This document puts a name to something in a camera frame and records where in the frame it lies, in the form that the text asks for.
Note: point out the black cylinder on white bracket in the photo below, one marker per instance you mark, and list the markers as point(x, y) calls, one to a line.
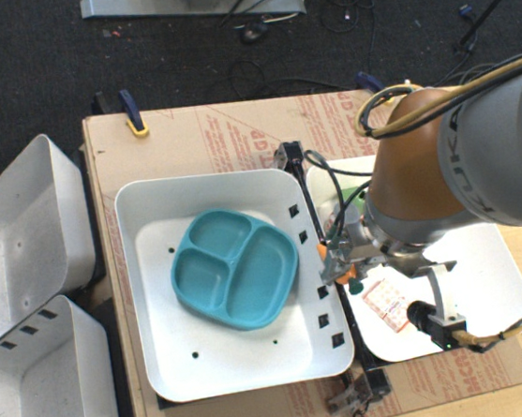
point(437, 318)

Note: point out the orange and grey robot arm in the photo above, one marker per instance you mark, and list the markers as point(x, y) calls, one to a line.
point(472, 162)

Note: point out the orange toy carrot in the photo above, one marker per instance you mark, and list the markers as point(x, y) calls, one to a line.
point(345, 278)

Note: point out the green round toy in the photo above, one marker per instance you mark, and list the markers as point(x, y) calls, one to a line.
point(353, 197)

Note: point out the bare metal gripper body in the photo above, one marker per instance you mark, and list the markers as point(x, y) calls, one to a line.
point(365, 249)

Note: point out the pink and white packet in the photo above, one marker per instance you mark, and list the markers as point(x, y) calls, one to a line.
point(388, 305)

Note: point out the thin black rod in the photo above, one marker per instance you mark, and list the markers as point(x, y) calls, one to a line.
point(310, 206)

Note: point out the brown cardboard board, red print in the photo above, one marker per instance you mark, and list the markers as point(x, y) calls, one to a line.
point(214, 133)

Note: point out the white plastic tray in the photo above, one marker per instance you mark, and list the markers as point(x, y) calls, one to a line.
point(45, 409)
point(483, 289)
point(15, 242)
point(175, 355)

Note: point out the blue divided plate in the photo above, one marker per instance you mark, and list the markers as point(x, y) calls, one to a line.
point(250, 275)

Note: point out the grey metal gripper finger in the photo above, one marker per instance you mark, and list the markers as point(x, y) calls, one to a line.
point(331, 270)

